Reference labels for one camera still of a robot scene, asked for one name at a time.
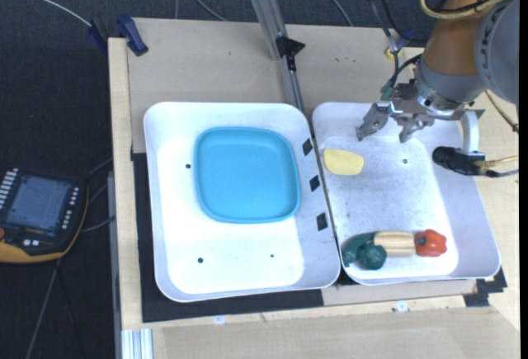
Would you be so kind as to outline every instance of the black floor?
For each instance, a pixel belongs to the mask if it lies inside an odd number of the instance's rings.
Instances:
[[[52,0],[111,35],[115,18],[175,16],[175,0]],[[379,27],[366,0],[338,0],[354,26]],[[433,20],[418,0],[386,0],[402,29],[427,38]],[[254,21],[249,0],[203,0],[230,21]],[[286,23],[348,26],[331,0],[279,0]],[[196,0],[178,0],[178,18],[217,20]],[[111,154],[106,57],[87,25],[41,0],[0,0],[0,168],[17,165],[79,174]],[[111,164],[89,181],[103,188]],[[91,204],[86,227],[108,218],[106,192]],[[80,234],[61,261],[40,330],[40,310],[55,262],[0,265],[0,358],[112,358],[114,352],[108,227]]]

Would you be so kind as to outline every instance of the table surface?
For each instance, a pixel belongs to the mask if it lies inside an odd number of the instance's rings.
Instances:
[[[384,357],[418,357],[421,348],[431,349],[421,347],[426,340],[436,346],[431,351],[444,352],[442,357],[446,352],[474,357],[477,347],[482,357],[520,356],[518,175],[476,179],[508,284],[504,293],[490,295],[491,307],[464,306],[460,294],[474,292],[475,281],[429,281],[331,286],[323,289],[324,307],[228,315],[224,325],[214,325],[212,317],[144,323],[130,150],[144,152],[147,108],[160,101],[284,102],[285,95],[279,65],[266,52],[256,23],[135,21],[148,54],[136,57],[124,39],[109,39],[120,311],[124,330],[153,330],[157,359],[176,357],[175,349],[177,357],[245,357],[245,349],[254,349],[254,357],[321,357],[324,352],[339,357],[352,347],[371,355],[373,346],[387,342],[396,348]],[[300,25],[287,30],[291,39],[306,44],[296,63],[308,118],[323,102],[379,100],[379,89],[394,70],[384,56],[381,30]],[[407,49],[404,55],[418,52]],[[401,80],[410,76],[406,70]],[[516,117],[515,107],[498,102]],[[480,150],[487,158],[518,154],[518,135],[485,95],[474,108],[486,109],[479,124]],[[406,300],[410,312],[394,313],[396,300]],[[253,335],[258,342],[249,341]]]

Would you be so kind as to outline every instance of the red toy tomato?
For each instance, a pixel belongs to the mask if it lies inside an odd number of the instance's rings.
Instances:
[[[421,257],[439,257],[446,253],[446,242],[446,236],[431,229],[421,231],[414,237],[416,253]]]

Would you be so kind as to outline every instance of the blue tray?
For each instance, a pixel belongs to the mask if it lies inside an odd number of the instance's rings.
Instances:
[[[295,156],[274,131],[211,128],[197,138],[194,162],[198,200],[215,220],[267,223],[291,217],[299,208]]]

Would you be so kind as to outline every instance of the yellow sponge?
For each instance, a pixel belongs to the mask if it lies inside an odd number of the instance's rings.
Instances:
[[[323,151],[323,161],[329,172],[342,176],[359,174],[365,164],[361,155],[334,148],[327,148]]]

